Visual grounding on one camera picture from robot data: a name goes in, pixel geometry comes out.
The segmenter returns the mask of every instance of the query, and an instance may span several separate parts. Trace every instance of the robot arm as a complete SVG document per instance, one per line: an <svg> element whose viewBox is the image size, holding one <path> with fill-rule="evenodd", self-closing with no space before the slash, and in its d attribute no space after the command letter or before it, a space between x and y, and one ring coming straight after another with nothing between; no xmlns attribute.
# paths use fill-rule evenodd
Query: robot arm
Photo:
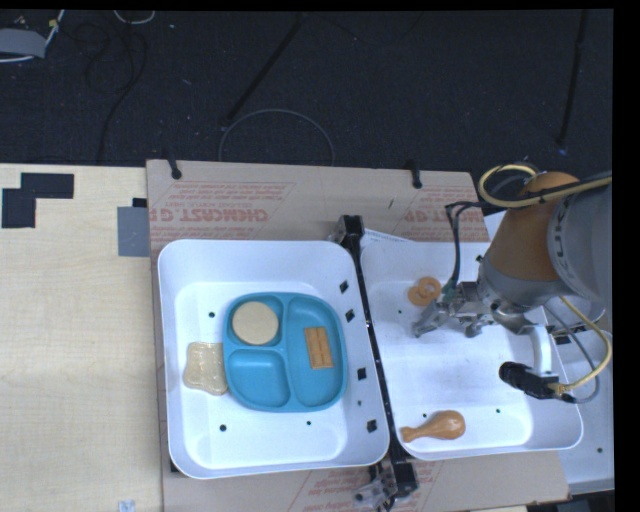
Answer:
<svg viewBox="0 0 640 512"><path fill-rule="evenodd" d="M531 177L517 199L497 200L484 184L490 175L507 169L524 170ZM479 193L484 204L508 210L481 258L478 278L475 282L450 281L443 300L429 304L413 325L414 334L437 329L455 317L469 337L489 324L528 335L534 345L533 368L505 363L500 377L536 398L570 399L566 392L576 386L560 384L551 376L550 358L545 357L551 341L543 332L544 326L532 323L525 315L556 297L571 308L564 296L579 295L601 305L613 326L611 178L580 182L569 174L538 174L532 167L514 164L486 173L480 180ZM583 320L598 329L589 319ZM608 353L598 372L611 356L608 339L603 340Z"/></svg>

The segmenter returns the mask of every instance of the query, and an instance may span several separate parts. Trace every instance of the round cracker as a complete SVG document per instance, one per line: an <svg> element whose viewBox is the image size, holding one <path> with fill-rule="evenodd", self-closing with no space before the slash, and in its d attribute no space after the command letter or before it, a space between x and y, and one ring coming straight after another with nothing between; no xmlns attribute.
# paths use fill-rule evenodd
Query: round cracker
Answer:
<svg viewBox="0 0 640 512"><path fill-rule="evenodd" d="M249 345L269 343L278 333L280 322L264 302L250 301L236 309L231 327L238 338Z"/></svg>
<svg viewBox="0 0 640 512"><path fill-rule="evenodd" d="M440 297L442 291L442 285L435 277L423 277L418 281L418 288L420 288L420 295L432 295L435 298Z"/></svg>
<svg viewBox="0 0 640 512"><path fill-rule="evenodd" d="M431 295L424 295L421 293L419 287L414 286L409 288L409 300L416 306L427 306L433 300Z"/></svg>

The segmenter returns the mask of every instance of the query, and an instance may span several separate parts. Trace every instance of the cardboard sheet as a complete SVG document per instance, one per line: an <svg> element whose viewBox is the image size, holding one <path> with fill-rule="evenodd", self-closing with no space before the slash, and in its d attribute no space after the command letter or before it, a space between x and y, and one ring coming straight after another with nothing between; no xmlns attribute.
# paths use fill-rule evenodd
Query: cardboard sheet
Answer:
<svg viewBox="0 0 640 512"><path fill-rule="evenodd" d="M164 504L174 511L357 510L353 491L367 483L367 468L296 471L194 480L172 472L166 431L162 325L157 258L182 238L324 240L341 215L360 215L366 228L417 241L452 240L444 206L476 201L464 172L422 171L423 187L409 171L179 161L147 162L154 294L160 445ZM462 241L488 241L479 210L461 216ZM555 452L415 461L419 488L394 511L455 511L568 499Z"/></svg>

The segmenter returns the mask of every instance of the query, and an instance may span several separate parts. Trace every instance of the toy chicken drumstick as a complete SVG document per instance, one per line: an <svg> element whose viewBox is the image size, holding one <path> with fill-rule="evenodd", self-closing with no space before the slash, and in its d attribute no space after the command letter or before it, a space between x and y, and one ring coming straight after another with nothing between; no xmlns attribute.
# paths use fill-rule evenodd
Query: toy chicken drumstick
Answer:
<svg viewBox="0 0 640 512"><path fill-rule="evenodd" d="M466 430L464 417L458 411L440 411L418 428L402 427L400 433L405 443L419 437L457 439Z"/></svg>

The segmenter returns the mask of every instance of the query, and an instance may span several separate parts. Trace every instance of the black clip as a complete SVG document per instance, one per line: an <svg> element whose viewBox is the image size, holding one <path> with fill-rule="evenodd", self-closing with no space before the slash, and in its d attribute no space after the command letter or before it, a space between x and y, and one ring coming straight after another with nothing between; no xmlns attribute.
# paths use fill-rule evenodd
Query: black clip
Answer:
<svg viewBox="0 0 640 512"><path fill-rule="evenodd" d="M160 139L162 141L163 156L166 158L167 162L169 162L169 167L171 167L171 177L174 180L179 180L182 178L182 171L178 168L178 164L176 163L176 157L173 153L173 147L167 137L167 133L162 128L160 128Z"/></svg>
<svg viewBox="0 0 640 512"><path fill-rule="evenodd" d="M407 171L411 171L411 184L413 185L413 188L422 188L422 182L420 181L420 169L418 169L418 164L415 160L407 160L402 168Z"/></svg>

